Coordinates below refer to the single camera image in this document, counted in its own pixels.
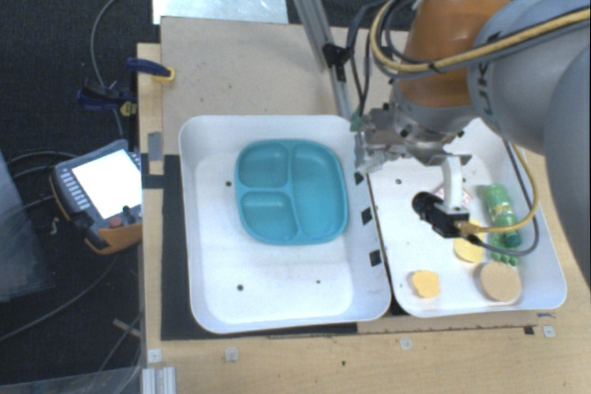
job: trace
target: white tray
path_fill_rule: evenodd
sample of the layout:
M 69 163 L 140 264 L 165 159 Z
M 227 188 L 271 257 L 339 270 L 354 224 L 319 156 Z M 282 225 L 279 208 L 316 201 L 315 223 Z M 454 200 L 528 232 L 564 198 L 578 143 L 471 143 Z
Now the white tray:
M 480 199 L 482 187 L 500 183 L 507 188 L 515 214 L 528 209 L 511 161 L 502 141 L 480 120 L 475 120 L 449 151 L 472 154 L 463 167 L 464 190 L 473 198 L 470 217 L 490 224 L 486 204 Z M 521 172 L 529 189 L 527 176 Z M 412 209 L 412 199 L 420 191 L 433 192 L 443 181 L 439 167 L 428 168 L 415 160 L 390 162 L 370 176 L 386 255 L 392 275 L 394 295 L 409 314 L 420 317 L 451 316 L 504 310 L 551 309 L 566 298 L 566 282 L 549 236 L 542 211 L 537 213 L 539 245 L 532 254 L 520 257 L 516 267 L 522 281 L 522 295 L 512 303 L 489 300 L 477 284 L 481 265 L 460 260 L 453 252 L 452 239 L 438 236 Z M 519 231 L 527 248 L 533 240 L 533 226 Z M 484 262 L 490 261 L 485 253 Z M 441 292 L 431 299 L 416 295 L 410 283 L 413 272 L 428 269 L 438 273 Z
M 235 200 L 235 161 L 263 139 L 308 139 L 334 151 L 347 187 L 344 233 L 321 245 L 266 245 L 248 235 Z M 355 180 L 355 141 L 326 116 L 200 116 L 179 137 L 191 310 L 205 329 L 237 333 L 379 318 L 391 303 L 367 182 Z

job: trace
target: white screen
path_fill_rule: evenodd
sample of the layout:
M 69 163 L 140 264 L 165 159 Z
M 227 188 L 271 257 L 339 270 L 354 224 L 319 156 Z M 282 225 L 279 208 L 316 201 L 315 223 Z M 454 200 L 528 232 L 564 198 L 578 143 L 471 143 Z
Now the white screen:
M 124 206 L 141 204 L 141 175 L 124 150 L 87 162 L 72 172 L 99 211 L 108 219 L 121 213 Z

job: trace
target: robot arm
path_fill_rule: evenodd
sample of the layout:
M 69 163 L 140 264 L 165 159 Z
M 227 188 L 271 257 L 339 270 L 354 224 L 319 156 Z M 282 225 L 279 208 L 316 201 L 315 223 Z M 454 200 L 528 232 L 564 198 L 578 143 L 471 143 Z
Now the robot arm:
M 469 157 L 444 146 L 480 117 L 503 139 L 546 155 L 562 226 L 589 282 L 589 0 L 418 0 L 403 53 L 382 44 L 396 9 L 396 0 L 384 5 L 370 31 L 392 93 L 388 107 L 362 118 L 357 166 L 371 172 L 414 157 L 442 166 L 452 188 L 450 162 Z M 457 215 L 464 209 L 429 205 L 454 222 L 457 232 L 445 236 L 469 232 Z

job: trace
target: blue plate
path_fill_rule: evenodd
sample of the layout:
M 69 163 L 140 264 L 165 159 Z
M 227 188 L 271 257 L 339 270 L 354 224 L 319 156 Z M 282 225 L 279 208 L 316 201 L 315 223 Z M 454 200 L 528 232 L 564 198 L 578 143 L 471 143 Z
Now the blue plate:
M 261 242 L 325 243 L 347 224 L 341 163 L 319 143 L 278 139 L 248 145 L 236 161 L 235 189 L 240 220 Z

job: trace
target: yellow cable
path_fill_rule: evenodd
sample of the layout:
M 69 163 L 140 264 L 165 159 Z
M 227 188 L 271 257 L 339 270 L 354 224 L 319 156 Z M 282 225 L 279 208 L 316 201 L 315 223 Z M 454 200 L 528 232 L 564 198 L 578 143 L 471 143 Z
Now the yellow cable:
M 463 63 L 464 61 L 477 59 L 487 54 L 492 54 L 496 53 L 497 51 L 505 50 L 516 44 L 532 40 L 533 38 L 549 33 L 551 31 L 568 27 L 569 25 L 586 21 L 591 18 L 591 9 L 587 8 L 585 10 L 579 10 L 577 12 L 573 12 L 572 14 L 568 14 L 563 17 L 554 18 L 552 20 L 546 21 L 540 25 L 535 25 L 535 27 L 531 27 L 527 30 L 514 33 L 513 35 L 507 36 L 506 38 L 498 40 L 494 43 L 478 46 L 477 48 L 468 50 L 464 53 L 447 56 L 433 62 L 410 65 L 397 63 L 391 60 L 390 58 L 386 57 L 384 53 L 381 51 L 380 46 L 378 45 L 378 38 L 376 34 L 378 30 L 378 25 L 380 24 L 381 18 L 386 12 L 386 9 L 388 8 L 389 4 L 390 2 L 384 4 L 384 6 L 382 6 L 382 8 L 380 9 L 380 12 L 378 12 L 378 15 L 374 18 L 373 23 L 371 24 L 371 29 L 369 30 L 369 40 L 371 43 L 371 51 L 373 52 L 374 56 L 378 59 L 378 61 L 380 61 L 384 66 L 387 66 L 388 68 L 400 73 L 420 73 L 429 71 L 432 68 L 442 69 L 444 67 L 458 65 L 460 63 Z
M 537 212 L 537 207 L 539 206 L 539 195 L 537 192 L 536 181 L 534 181 L 534 177 L 531 174 L 527 163 L 525 162 L 525 158 L 519 149 L 512 144 L 513 152 L 517 155 L 517 159 L 521 163 L 521 165 L 525 169 L 525 174 L 527 174 L 527 178 L 529 179 L 530 185 L 532 186 L 532 206 L 527 215 L 517 223 L 513 225 L 507 225 L 504 227 L 481 227 L 479 225 L 475 225 L 474 223 L 470 223 L 469 221 L 458 221 L 457 227 L 462 234 L 475 234 L 475 233 L 507 233 L 513 230 L 518 230 L 529 223 Z

